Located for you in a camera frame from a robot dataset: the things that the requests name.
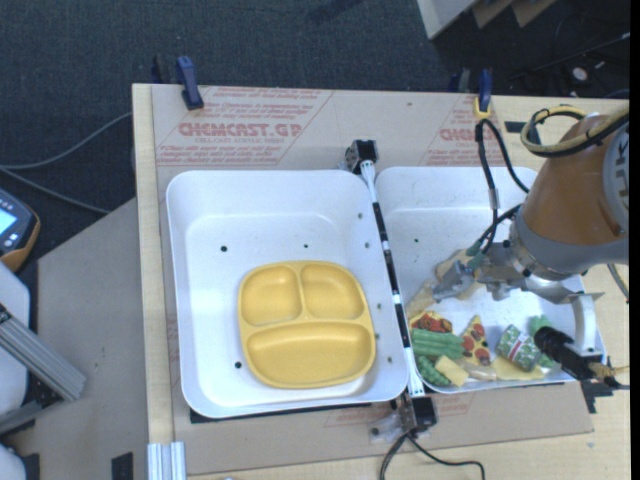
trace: toy pizza slice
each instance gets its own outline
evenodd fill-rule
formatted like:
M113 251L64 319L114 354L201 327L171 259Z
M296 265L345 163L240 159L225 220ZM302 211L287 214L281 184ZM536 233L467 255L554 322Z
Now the toy pizza slice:
M411 328L426 329L431 332L452 332L451 322L435 311L424 311L409 320Z
M484 326L478 315L469 322L467 329L462 334L462 340L464 348L462 357L466 361L483 366L491 364L491 353L485 338Z

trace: white tray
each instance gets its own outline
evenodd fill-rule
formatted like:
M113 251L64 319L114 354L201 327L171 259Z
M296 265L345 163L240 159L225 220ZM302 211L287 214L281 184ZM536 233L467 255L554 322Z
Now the white tray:
M498 188L501 211L524 201L524 192L515 185L506 168L493 167L491 172ZM526 185L531 186L534 171L516 169L516 172ZM435 284L437 265L473 244L491 223L487 183L479 167L391 167L380 173L376 187L400 293L406 305L425 281L431 280ZM500 225L497 243L507 238L509 223L507 220ZM577 276L563 284L573 291L583 289ZM570 304L555 305L520 290L512 290L507 299L496 302L484 287L480 287L467 300L449 298L430 309L450 320L456 334L464 332L474 315L480 315L491 350L495 350L509 324L528 332L529 320L536 315L546 315L556 329L575 336ZM604 351L599 333L596 338L596 345ZM460 393L573 380L556 367L540 380L480 382L470 379L460 388L430 387L442 393Z
M189 171L167 188L182 390L189 406L222 419L387 401L408 379L391 287L364 182L341 170ZM362 285L376 358L360 378L280 389L246 367L237 293L250 270L273 262L330 261Z

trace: green toy vegetable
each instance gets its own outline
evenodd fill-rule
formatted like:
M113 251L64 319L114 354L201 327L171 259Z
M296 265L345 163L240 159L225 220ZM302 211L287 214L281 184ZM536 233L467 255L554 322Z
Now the green toy vegetable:
M418 371L422 378L434 386L448 386L451 381L436 370L435 365L425 356L418 356Z
M414 328L411 330L411 341L416 356L447 356L449 359L459 359L464 352L462 338L450 332Z

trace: yellow plate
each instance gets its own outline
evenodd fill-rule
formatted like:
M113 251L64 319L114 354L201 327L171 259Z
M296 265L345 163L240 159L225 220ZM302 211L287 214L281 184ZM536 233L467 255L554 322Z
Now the yellow plate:
M358 280L322 261L264 265L240 284L238 320L251 371L280 388L317 388L366 373L375 335Z

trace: electronic device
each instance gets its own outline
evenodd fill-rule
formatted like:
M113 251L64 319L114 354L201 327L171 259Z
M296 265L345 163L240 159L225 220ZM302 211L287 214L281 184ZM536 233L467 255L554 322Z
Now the electronic device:
M36 213L15 196L0 189L0 261L18 270L31 252L40 231Z

